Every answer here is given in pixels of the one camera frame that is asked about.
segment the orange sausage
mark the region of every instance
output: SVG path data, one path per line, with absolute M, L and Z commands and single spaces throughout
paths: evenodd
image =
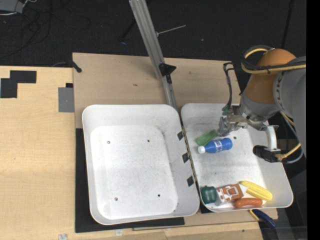
M 260 198 L 240 198 L 234 202 L 234 206 L 237 208 L 241 208 L 243 206 L 262 206 L 262 199 Z

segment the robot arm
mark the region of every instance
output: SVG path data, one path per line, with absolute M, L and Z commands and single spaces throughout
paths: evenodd
M 251 54 L 265 51 L 256 65 L 247 61 Z M 266 131 L 269 147 L 256 147 L 253 152 L 269 162 L 277 162 L 276 137 L 271 135 L 266 121 L 280 112 L 294 121 L 297 138 L 304 155 L 306 146 L 306 57 L 296 58 L 292 53 L 264 45 L 254 46 L 244 53 L 241 67 L 251 74 L 241 96 L 239 106 L 230 106 L 220 118 L 218 134 L 251 126 Z

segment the bottle label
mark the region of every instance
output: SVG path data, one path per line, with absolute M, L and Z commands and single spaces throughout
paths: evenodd
M 220 151 L 223 150 L 222 143 L 221 143 L 220 140 L 216 140 L 216 141 L 214 142 L 214 145 L 215 145 L 215 147 L 216 147 L 216 152 L 220 152 Z

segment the yellow corn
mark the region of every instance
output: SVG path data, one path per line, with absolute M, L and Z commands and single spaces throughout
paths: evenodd
M 250 195 L 266 201 L 272 200 L 272 193 L 264 187 L 247 180 L 240 181 L 240 184 L 248 188 L 246 192 Z

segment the black floor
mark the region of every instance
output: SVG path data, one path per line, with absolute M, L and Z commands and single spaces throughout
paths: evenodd
M 186 25 L 159 35 L 164 57 L 239 65 L 242 52 L 255 45 L 306 55 L 307 0 L 151 0 L 148 9 L 157 32 Z M 133 21 L 129 0 L 28 2 L 22 14 L 0 15 L 0 65 L 69 66 L 73 52 L 148 56 Z M 236 74 L 244 90 L 249 76 Z M 279 115 L 271 122 L 280 125 L 279 139 L 293 137 Z M 285 166 L 288 178 L 303 173 L 306 163 Z M 305 214 L 307 206 L 287 208 L 293 226 L 307 226 L 301 210 Z

